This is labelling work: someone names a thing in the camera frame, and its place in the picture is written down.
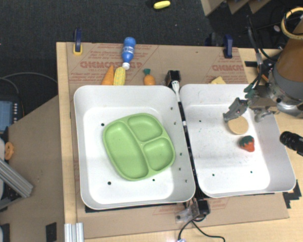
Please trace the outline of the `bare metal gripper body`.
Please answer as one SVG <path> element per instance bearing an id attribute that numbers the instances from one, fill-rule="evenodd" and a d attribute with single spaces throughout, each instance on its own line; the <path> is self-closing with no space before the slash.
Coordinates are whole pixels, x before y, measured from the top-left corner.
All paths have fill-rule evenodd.
<path id="1" fill-rule="evenodd" d="M 277 107 L 277 113 L 303 117 L 303 100 L 289 96 L 278 86 L 258 85 L 247 92 L 248 106 L 252 110 L 261 107 Z"/>

